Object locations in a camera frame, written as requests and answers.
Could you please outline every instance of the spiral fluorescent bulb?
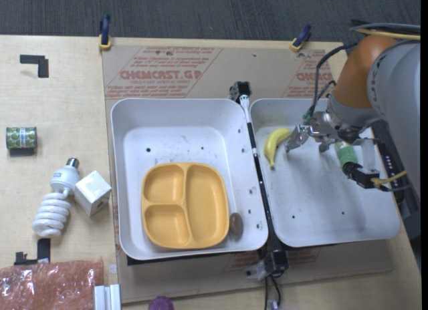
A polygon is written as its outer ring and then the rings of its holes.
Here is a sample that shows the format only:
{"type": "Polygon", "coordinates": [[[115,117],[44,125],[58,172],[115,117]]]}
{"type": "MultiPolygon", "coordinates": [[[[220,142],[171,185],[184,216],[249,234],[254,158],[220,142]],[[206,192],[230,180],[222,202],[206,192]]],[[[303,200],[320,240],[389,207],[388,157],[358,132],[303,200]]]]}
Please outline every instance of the spiral fluorescent bulb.
{"type": "Polygon", "coordinates": [[[61,235],[71,207],[65,199],[74,194],[76,183],[80,180],[78,167],[79,160],[70,158],[63,168],[53,174],[50,182],[53,192],[44,196],[32,225],[40,237],[61,235]]]}

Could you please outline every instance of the cardboard sheet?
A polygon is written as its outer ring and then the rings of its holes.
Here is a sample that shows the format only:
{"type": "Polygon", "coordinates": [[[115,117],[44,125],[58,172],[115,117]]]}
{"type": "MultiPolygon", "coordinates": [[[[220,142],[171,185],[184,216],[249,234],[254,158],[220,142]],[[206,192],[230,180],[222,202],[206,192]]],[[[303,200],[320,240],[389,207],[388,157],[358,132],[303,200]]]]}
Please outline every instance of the cardboard sheet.
{"type": "MultiPolygon", "coordinates": [[[[263,281],[248,279],[245,274],[246,267],[258,262],[256,252],[129,265],[118,240],[112,106],[124,98],[225,98],[238,81],[250,83],[250,101],[312,98],[316,65],[326,53],[321,47],[308,45],[295,53],[279,48],[113,45],[103,51],[118,280],[123,303],[149,300],[156,295],[180,297],[261,287],[263,281]]],[[[320,86],[330,80],[333,75],[327,61],[320,70],[320,86]]],[[[280,284],[392,269],[385,241],[296,249],[288,251],[288,256],[291,267],[278,280],[280,284]]]]}

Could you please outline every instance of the white cube box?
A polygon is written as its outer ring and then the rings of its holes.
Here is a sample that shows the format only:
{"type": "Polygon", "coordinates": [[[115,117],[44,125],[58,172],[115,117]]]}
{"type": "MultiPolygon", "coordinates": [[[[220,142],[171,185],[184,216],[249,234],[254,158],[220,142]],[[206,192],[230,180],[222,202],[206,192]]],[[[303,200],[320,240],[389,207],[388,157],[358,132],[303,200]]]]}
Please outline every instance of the white cube box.
{"type": "Polygon", "coordinates": [[[76,183],[74,199],[91,217],[103,206],[108,204],[112,187],[103,179],[98,171],[93,171],[76,183]]]}

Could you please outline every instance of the pink plastic bag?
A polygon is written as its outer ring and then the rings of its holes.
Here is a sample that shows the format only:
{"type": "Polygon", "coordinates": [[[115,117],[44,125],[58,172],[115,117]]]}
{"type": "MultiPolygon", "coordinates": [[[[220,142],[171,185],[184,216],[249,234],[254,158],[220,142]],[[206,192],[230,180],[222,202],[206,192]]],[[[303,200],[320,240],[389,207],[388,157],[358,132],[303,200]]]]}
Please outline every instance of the pink plastic bag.
{"type": "Polygon", "coordinates": [[[0,309],[92,310],[94,286],[103,284],[102,259],[7,267],[0,270],[0,309]]]}

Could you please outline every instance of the wooden table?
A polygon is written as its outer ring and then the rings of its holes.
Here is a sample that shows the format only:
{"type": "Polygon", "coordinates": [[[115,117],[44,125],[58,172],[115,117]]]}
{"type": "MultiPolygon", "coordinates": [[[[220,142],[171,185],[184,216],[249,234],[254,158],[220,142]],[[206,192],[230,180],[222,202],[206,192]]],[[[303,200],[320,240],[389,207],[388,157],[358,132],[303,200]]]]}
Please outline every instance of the wooden table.
{"type": "MultiPolygon", "coordinates": [[[[68,158],[80,161],[81,176],[97,170],[110,181],[102,54],[98,38],[1,35],[0,129],[37,126],[37,154],[11,157],[0,145],[0,268],[11,266],[15,252],[37,255],[38,237],[31,224],[44,194],[51,191],[54,171],[68,158]],[[37,77],[37,66],[21,64],[19,56],[45,55],[49,78],[37,77]]],[[[287,41],[220,41],[198,39],[113,38],[113,45],[165,45],[287,49],[287,41]]],[[[337,43],[309,43],[330,50],[337,43]]],[[[344,53],[329,64],[334,78],[344,53]]],[[[117,283],[109,270],[116,264],[112,205],[89,218],[74,200],[66,229],[51,240],[52,262],[102,257],[106,285],[117,283]]],[[[282,309],[421,309],[421,274],[403,224],[387,240],[393,270],[282,285],[282,309]]],[[[273,287],[271,298],[275,297],[273,287]]],[[[264,288],[174,299],[175,309],[263,309],[264,288]]],[[[146,303],[124,305],[144,309],[146,303]]]]}

